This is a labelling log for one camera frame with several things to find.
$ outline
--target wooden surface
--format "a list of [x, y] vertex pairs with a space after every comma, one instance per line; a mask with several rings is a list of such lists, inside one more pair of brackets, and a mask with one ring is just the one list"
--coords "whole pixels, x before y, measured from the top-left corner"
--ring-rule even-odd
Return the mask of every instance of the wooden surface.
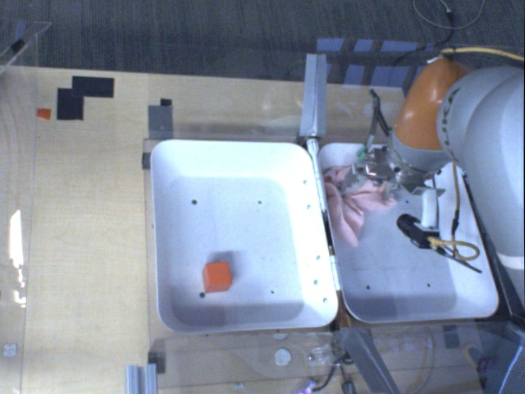
[[[38, 74], [39, 106], [51, 108], [53, 115], [51, 121], [39, 119], [38, 123], [23, 392], [123, 393], [126, 366], [145, 365], [153, 322], [148, 309], [148, 297], [154, 299], [148, 293], [147, 245], [151, 241], [145, 229], [141, 167], [148, 105], [159, 104], [160, 98], [173, 99], [179, 136], [184, 131], [201, 136], [218, 133], [219, 138], [274, 133], [288, 140], [299, 125], [303, 86], [53, 69], [39, 69]], [[57, 121], [57, 88], [70, 88], [73, 75], [114, 77], [115, 97], [86, 98], [84, 121]], [[402, 95], [398, 89], [379, 89], [378, 93], [392, 124]], [[368, 90], [331, 85], [328, 101], [330, 136], [343, 141], [361, 139], [372, 114]], [[165, 328], [152, 331], [171, 335]], [[300, 345], [296, 349], [308, 360], [307, 351]], [[421, 374], [423, 355], [405, 353], [401, 359], [391, 353], [404, 388]], [[452, 375], [451, 387], [464, 381], [466, 374], [476, 376], [462, 365], [460, 352], [446, 353], [445, 365], [434, 371], [428, 387], [439, 387], [443, 375]], [[238, 362], [229, 362], [230, 357], [225, 355], [224, 362], [235, 367]], [[190, 372], [198, 380], [207, 370], [195, 366]], [[356, 368], [350, 372], [359, 392], [367, 392]], [[277, 381], [173, 387], [160, 392], [287, 394], [300, 379], [287, 378], [283, 370]], [[325, 392], [339, 390], [338, 373]], [[451, 388], [448, 392], [460, 391]]]

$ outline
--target transparent plastic panel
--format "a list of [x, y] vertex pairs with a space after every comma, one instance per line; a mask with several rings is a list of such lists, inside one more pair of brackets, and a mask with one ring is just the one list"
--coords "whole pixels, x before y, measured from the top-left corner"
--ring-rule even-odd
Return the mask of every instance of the transparent plastic panel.
[[0, 392], [20, 392], [30, 258], [37, 40], [48, 24], [0, 24]]

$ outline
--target pink towel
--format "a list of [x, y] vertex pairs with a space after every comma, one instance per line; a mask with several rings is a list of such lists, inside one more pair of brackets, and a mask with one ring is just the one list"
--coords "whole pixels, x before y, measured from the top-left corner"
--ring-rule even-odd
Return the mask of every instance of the pink towel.
[[397, 203], [394, 198], [384, 198], [385, 185], [375, 186], [367, 180], [361, 188], [349, 195], [341, 195], [338, 187], [345, 180], [351, 167], [331, 167], [324, 173], [328, 213], [334, 231], [352, 246], [364, 224], [365, 213], [387, 210]]

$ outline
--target dark floor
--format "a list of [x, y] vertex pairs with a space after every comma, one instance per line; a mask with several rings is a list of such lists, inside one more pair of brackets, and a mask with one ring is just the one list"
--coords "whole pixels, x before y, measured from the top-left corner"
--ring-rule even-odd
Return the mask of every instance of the dark floor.
[[[0, 0], [0, 37], [12, 38], [8, 21], [51, 21], [39, 44], [42, 66], [284, 80], [301, 80], [305, 53], [329, 52], [343, 63], [331, 81], [342, 82], [351, 61], [341, 57], [356, 45], [401, 52], [416, 44], [397, 41], [435, 43], [448, 35], [423, 21], [412, 1]], [[482, 2], [445, 1], [456, 26], [471, 21]], [[522, 52], [524, 5], [486, 0], [479, 20], [450, 42]], [[448, 25], [435, 0], [418, 6]]]

